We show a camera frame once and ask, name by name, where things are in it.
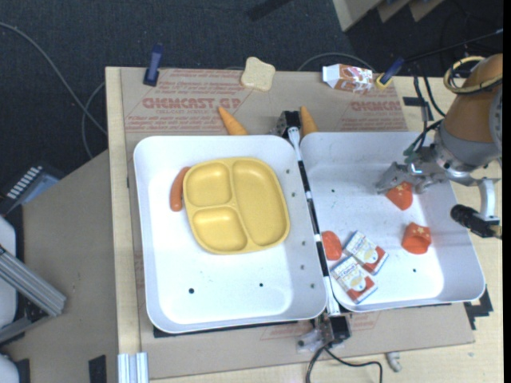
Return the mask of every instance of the white tray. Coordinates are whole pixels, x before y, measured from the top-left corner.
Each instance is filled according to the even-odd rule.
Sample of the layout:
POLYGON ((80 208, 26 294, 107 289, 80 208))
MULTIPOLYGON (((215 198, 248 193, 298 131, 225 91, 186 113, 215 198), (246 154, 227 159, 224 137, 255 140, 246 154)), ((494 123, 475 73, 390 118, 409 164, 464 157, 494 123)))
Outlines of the white tray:
POLYGON ((416 137, 412 132, 344 132, 312 133, 302 140, 320 230, 333 231, 342 244, 359 230, 390 255, 374 277, 378 290, 359 304, 331 277, 335 297, 348 310, 470 301, 484 292, 485 279, 469 232, 450 218, 457 203, 450 182, 414 194, 405 211, 376 194, 374 184, 381 174, 393 161, 401 163, 403 150, 416 137), (431 229, 432 243, 424 255, 401 247, 410 221, 431 229))
POLYGON ((307 201, 292 146, 277 136, 152 136, 135 148, 147 311, 171 334, 310 319, 327 300, 307 201), (207 252, 186 211, 168 195, 181 168, 252 156, 273 168, 291 229, 276 247, 237 255, 207 252))

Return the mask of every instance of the red object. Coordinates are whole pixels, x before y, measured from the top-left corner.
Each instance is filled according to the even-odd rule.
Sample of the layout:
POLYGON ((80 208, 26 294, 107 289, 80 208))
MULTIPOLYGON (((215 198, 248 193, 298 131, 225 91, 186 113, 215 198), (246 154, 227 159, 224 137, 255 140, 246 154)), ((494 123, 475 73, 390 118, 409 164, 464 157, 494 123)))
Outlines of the red object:
POLYGON ((343 245, 339 237, 333 231, 324 231, 321 233, 323 239, 323 246, 327 259, 337 261, 343 254, 343 245))
POLYGON ((431 244, 431 231, 429 227, 410 223, 402 237, 402 247, 412 254, 424 254, 431 244))
POLYGON ((406 210, 414 202, 412 185, 408 182, 402 182, 395 188, 391 188, 385 196, 401 210, 406 210))

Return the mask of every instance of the small cardboard box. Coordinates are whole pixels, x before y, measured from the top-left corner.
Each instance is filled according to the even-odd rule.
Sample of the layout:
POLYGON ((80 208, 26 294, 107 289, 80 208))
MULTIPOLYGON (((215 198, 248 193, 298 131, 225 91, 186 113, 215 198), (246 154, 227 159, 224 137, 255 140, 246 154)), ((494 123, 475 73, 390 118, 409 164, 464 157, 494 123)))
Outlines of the small cardboard box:
POLYGON ((323 81, 333 89, 362 94, 369 92, 374 86, 373 72, 370 69, 344 64, 323 67, 323 81))

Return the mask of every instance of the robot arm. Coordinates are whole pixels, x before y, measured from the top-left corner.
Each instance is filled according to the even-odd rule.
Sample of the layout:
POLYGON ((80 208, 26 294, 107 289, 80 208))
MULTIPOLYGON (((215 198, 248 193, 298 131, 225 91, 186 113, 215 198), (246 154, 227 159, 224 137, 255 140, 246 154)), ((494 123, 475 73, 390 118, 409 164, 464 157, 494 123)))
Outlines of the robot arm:
POLYGON ((495 179, 475 179, 471 173, 502 158, 502 68, 503 55, 469 57, 458 61, 446 73, 444 85, 457 94, 443 120, 431 125, 434 140, 404 152, 403 164, 393 162, 376 183, 377 193, 385 193, 403 181, 423 193, 435 183, 447 180, 477 186, 481 193, 479 212, 462 205, 454 206, 451 217, 481 237, 502 237, 500 220, 493 216, 495 179), (461 87, 452 73, 466 62, 476 61, 461 87))

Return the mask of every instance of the table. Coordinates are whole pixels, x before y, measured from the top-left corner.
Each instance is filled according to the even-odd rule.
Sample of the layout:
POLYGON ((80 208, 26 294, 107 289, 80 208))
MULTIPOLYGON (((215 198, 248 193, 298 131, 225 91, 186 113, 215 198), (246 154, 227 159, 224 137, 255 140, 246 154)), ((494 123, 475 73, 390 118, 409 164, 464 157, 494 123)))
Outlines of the table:
MULTIPOLYGON (((115 261, 115 285, 117 295, 117 335, 119 353, 135 354, 142 351, 141 324, 137 302, 137 280, 135 276, 135 259, 133 256, 133 234, 131 231, 131 207, 126 178, 129 176, 126 159, 126 135, 123 113, 122 68, 106 69, 107 106, 109 123, 109 166, 111 180, 113 213, 113 249, 115 261)), ((436 102, 447 109, 453 100, 451 93, 442 88, 439 78, 431 78, 430 84, 436 102)), ((422 128, 420 113, 414 107, 405 106, 403 97, 415 97, 411 78, 396 77, 394 85, 401 98, 409 130, 422 128)), ((311 91, 317 87, 311 84, 311 91)), ((275 95, 286 97, 287 93, 275 95)), ((491 165, 485 172, 487 176, 500 175, 500 168, 491 165)), ((455 186, 459 203, 477 206, 473 189, 455 186)), ((497 199, 501 200, 501 184, 497 184, 497 199)), ((497 215, 502 217, 501 203, 497 215)), ((477 249, 488 290, 493 303, 493 312, 487 318, 478 318, 477 330, 474 331, 475 342, 466 345, 421 349, 401 353, 402 371, 393 373, 385 362, 383 354, 370 357, 350 359, 351 361, 378 360, 383 364, 385 381, 420 381, 427 373, 428 381, 503 381, 503 326, 502 326, 502 244, 496 239, 479 239, 472 236, 477 249)), ((292 365, 276 365, 267 368, 242 369, 231 372, 211 373, 208 381, 302 381, 307 368, 306 362, 292 365)), ((320 381, 339 381, 361 378, 377 381, 375 368, 347 369, 338 366, 335 361, 321 361, 315 366, 314 379, 320 381)), ((159 382, 194 382, 204 381, 201 375, 157 379, 159 382)))

